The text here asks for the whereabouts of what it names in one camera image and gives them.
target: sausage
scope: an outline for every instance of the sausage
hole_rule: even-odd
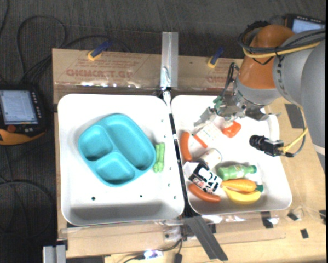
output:
[[[188,186],[188,189],[193,195],[197,196],[199,199],[202,199],[203,201],[209,203],[219,203],[221,201],[220,196],[206,193],[194,183],[191,183]]]
[[[191,153],[189,152],[189,149],[188,149],[188,140],[189,140],[190,137],[191,137],[191,134],[189,132],[187,132],[187,131],[184,131],[181,134],[181,137],[180,137],[181,153],[183,155],[183,158],[187,162],[191,162],[192,161],[192,156],[191,156]]]

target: black floor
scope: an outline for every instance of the black floor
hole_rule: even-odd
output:
[[[0,146],[0,262],[42,262],[42,246],[56,241],[51,48],[93,49],[102,38],[73,41],[109,35],[120,41],[113,50],[159,54],[161,32],[175,31],[180,55],[210,56],[222,45],[224,57],[242,58],[237,38],[247,25],[281,23],[286,13],[326,20],[326,0],[0,0],[0,83],[25,73],[50,115],[41,138]]]

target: button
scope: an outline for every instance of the button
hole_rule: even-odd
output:
[[[7,127],[7,131],[10,133],[14,133],[16,131],[16,126],[15,125],[9,125]]]

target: screen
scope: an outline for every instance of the screen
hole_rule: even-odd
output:
[[[306,30],[316,30],[322,28],[325,28],[324,24],[317,24],[315,22],[295,19],[293,22],[292,30],[294,33],[300,33]]]
[[[0,90],[0,102],[5,124],[37,124],[28,90]]]

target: table surface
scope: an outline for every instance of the table surface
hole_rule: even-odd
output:
[[[278,117],[280,138],[292,142],[301,133],[293,129],[287,116],[285,99],[279,98],[266,107],[267,112],[280,113]],[[105,256],[105,263],[122,263],[140,250],[168,247],[165,229],[158,224],[105,225],[80,230],[67,229],[67,222],[60,207],[59,130],[55,114],[56,173],[57,173],[57,223],[59,239],[67,238],[67,258],[95,255]],[[266,229],[260,218],[245,215],[247,221],[226,221],[216,225],[215,237],[228,256],[228,262],[325,262],[326,225],[320,210],[325,210],[325,174],[315,153],[310,135],[303,150],[294,158],[281,158],[292,192],[292,204],[286,211],[272,212],[278,220],[274,228]],[[291,211],[298,220],[287,217]],[[151,262],[173,262],[178,247],[164,252],[161,258]],[[196,239],[184,241],[180,253],[182,262],[218,262],[210,260]]]

